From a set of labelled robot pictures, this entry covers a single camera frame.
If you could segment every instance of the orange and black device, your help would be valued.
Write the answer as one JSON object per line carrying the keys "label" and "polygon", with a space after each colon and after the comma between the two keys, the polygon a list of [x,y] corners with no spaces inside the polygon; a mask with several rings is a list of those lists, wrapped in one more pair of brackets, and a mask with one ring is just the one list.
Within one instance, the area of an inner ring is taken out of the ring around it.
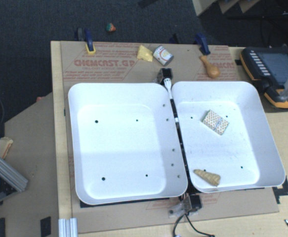
{"label": "orange and black device", "polygon": [[275,107],[288,109],[288,48],[247,47],[240,60],[259,94]]}

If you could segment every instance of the cable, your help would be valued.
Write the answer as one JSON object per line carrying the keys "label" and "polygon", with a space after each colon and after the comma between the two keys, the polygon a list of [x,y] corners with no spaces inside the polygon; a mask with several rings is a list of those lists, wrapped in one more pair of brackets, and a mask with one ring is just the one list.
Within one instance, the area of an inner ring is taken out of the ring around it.
{"label": "cable", "polygon": [[211,235],[211,234],[206,234],[206,233],[203,233],[203,232],[200,232],[198,231],[193,225],[192,225],[192,222],[190,221],[189,217],[188,217],[188,214],[183,214],[181,215],[180,217],[177,218],[177,220],[175,221],[174,225],[173,225],[173,229],[172,229],[172,236],[173,237],[176,237],[177,235],[175,234],[175,229],[178,225],[178,223],[180,222],[180,220],[183,218],[183,217],[186,217],[188,222],[190,223],[191,227],[193,228],[194,231],[196,231],[197,233],[201,234],[201,235],[205,235],[205,236],[208,236],[208,237],[215,237],[215,235]]}

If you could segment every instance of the black carpet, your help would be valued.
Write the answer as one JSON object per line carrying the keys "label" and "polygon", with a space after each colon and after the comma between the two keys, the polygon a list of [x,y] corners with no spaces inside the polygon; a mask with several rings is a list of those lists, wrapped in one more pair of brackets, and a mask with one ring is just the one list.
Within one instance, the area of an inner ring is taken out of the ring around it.
{"label": "black carpet", "polygon": [[[261,0],[246,13],[235,5],[225,14],[214,3],[199,17],[192,0],[0,0],[4,120],[52,91],[50,41],[74,40],[77,27],[90,28],[94,41],[168,43],[176,33],[192,44],[201,32],[208,44],[288,46],[288,17],[272,18],[276,26],[259,17],[229,19],[284,11],[288,0]],[[105,31],[108,23],[117,28],[113,34]]]}

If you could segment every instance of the wooden table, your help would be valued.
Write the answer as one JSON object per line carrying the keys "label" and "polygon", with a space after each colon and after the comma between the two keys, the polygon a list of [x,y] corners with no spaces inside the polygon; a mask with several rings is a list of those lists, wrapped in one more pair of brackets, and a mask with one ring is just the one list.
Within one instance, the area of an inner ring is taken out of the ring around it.
{"label": "wooden table", "polygon": [[[230,48],[234,59],[239,59],[242,48]],[[59,218],[72,218],[70,179],[67,155],[66,122],[64,118],[64,89],[62,81],[61,42],[51,42],[53,101],[55,120],[55,143],[57,162],[57,185]],[[288,112],[274,112],[263,103],[266,116],[283,161],[288,178]],[[230,236],[288,236],[288,227],[284,219],[288,219],[288,196],[281,197],[279,213],[255,215],[219,220],[195,222],[198,230],[215,234],[217,237]],[[82,237],[171,237],[173,225],[132,228],[116,231],[106,231],[88,234],[79,234]],[[188,223],[179,224],[176,232],[182,237],[199,236]]]}

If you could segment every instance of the can label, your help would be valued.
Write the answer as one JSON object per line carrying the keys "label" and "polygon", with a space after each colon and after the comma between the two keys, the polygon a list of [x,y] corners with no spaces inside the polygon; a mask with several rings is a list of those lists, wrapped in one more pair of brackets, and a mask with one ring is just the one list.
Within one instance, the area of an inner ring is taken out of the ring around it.
{"label": "can label", "polygon": [[173,55],[169,53],[162,45],[155,49],[153,56],[164,66],[173,59]]}

